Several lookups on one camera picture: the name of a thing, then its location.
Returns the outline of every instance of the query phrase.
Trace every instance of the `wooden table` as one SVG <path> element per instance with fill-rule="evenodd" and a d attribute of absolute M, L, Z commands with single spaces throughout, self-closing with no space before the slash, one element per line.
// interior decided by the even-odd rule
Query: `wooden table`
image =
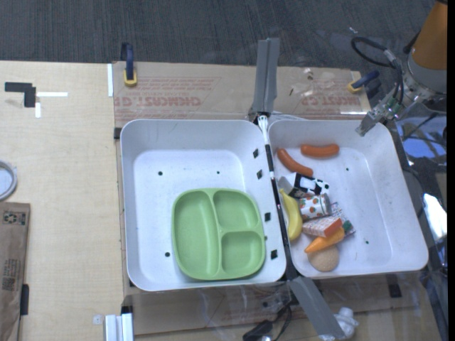
<path fill-rule="evenodd" d="M 37 92 L 51 93 L 40 98 L 41 117 L 36 118 L 35 109 L 23 107 L 23 94 L 0 92 L 0 158 L 18 173 L 18 187 L 8 201 L 31 204 L 24 281 L 30 298 L 20 340 L 102 340 L 102 317 L 120 312 L 122 248 L 107 66 L 0 63 L 4 82 L 30 82 Z M 53 97 L 53 92 L 68 96 Z M 356 314 L 355 340 L 439 339 L 426 291 L 418 282 L 405 283 L 415 304 Z M 251 328 L 137 339 L 213 340 L 223 332 L 241 339 Z M 292 322 L 282 339 L 319 340 L 305 318 Z"/>

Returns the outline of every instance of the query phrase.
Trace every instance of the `green plate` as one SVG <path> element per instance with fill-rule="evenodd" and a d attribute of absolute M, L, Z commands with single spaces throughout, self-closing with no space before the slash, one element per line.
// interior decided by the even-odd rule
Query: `green plate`
<path fill-rule="evenodd" d="M 195 279 L 242 278 L 264 263 L 259 210 L 239 190 L 204 188 L 180 194 L 172 208 L 172 242 L 178 266 Z"/>

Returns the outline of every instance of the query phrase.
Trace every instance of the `banana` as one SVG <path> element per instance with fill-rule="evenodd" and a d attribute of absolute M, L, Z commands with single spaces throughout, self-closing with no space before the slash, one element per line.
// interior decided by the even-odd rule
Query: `banana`
<path fill-rule="evenodd" d="M 301 226 L 304 221 L 301 218 L 299 204 L 297 201 L 290 195 L 286 194 L 282 188 L 279 190 L 279 192 L 282 194 L 284 209 L 287 212 L 287 217 L 289 220 L 287 227 L 288 238 L 290 241 L 292 241 L 299 237 L 301 234 Z"/>

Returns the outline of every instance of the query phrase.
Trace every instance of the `brown round object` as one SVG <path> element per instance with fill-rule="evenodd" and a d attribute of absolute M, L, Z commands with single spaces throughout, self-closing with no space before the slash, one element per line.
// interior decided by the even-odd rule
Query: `brown round object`
<path fill-rule="evenodd" d="M 319 271 L 332 271 L 340 262 L 340 252 L 336 245 L 308 253 L 310 264 Z"/>

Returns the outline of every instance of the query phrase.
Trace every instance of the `orange sausage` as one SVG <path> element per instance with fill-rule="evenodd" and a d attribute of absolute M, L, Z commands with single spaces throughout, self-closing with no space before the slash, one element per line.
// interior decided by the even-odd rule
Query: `orange sausage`
<path fill-rule="evenodd" d="M 300 152 L 305 156 L 313 156 L 316 158 L 327 158 L 338 154 L 340 147 L 337 144 L 329 144 L 325 146 L 313 146 L 303 144 L 300 147 Z"/>
<path fill-rule="evenodd" d="M 278 159 L 283 163 L 283 166 L 288 168 L 291 172 L 297 172 L 307 177 L 313 177 L 313 170 L 306 166 L 297 163 L 286 151 L 286 149 L 277 150 Z"/>

